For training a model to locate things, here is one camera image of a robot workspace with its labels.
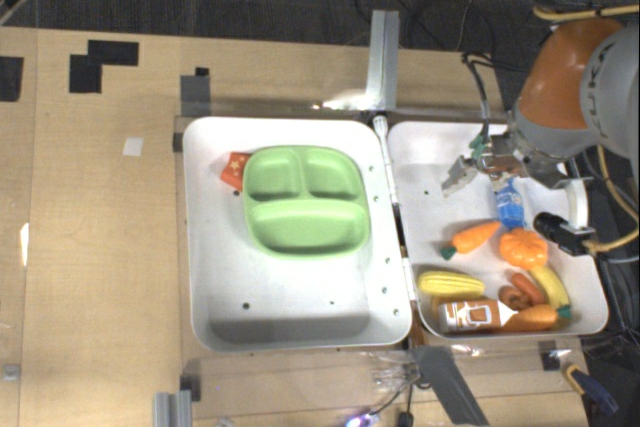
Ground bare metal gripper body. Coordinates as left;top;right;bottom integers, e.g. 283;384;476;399
474;132;534;180

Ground yellow corn cob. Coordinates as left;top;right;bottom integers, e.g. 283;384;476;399
417;269;487;301

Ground orange pumpkin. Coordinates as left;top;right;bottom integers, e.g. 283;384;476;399
498;227;550;272

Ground orange carrot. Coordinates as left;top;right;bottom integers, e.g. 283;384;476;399
501;303;573;334
440;220;503;262

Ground yellow banana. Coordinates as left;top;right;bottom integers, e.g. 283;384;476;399
528;264;573;317

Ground white plastic tray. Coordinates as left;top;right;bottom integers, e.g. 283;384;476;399
387;120;611;341
181;116;414;353

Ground black cylinder on white bracket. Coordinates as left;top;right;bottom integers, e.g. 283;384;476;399
532;177;597;257

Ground clear bottle with blue label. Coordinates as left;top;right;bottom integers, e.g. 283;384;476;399
492;178;526;231

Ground red packet with yellow stars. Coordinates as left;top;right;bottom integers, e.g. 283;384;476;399
220;151;252;187

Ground red sausage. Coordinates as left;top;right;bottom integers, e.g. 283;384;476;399
510;271;547;307

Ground green divided plate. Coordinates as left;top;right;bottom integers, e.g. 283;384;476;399
242;144;372;260

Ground brown twisted pastry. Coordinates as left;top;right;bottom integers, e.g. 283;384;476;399
498;285;532;312

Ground brown and white bottle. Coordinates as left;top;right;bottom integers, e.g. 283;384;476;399
437;298;519;335

